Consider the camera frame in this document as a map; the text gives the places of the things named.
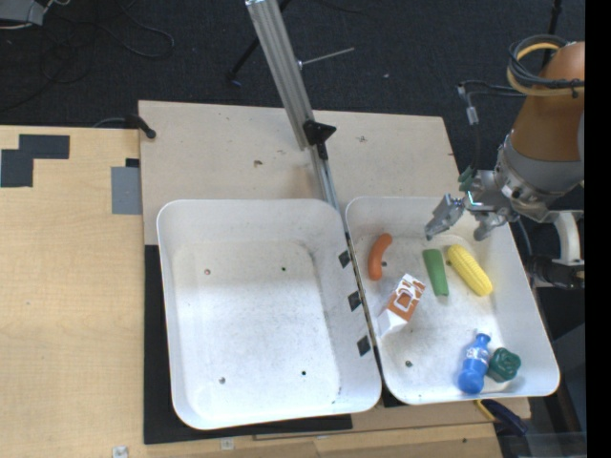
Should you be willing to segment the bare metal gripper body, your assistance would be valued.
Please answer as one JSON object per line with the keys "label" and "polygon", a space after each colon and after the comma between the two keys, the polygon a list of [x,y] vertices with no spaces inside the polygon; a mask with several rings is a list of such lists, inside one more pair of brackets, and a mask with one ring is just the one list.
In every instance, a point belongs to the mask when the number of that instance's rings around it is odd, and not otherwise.
{"label": "bare metal gripper body", "polygon": [[469,210],[506,221],[526,217],[545,221],[550,210],[546,197],[513,173],[479,170],[469,188]]}

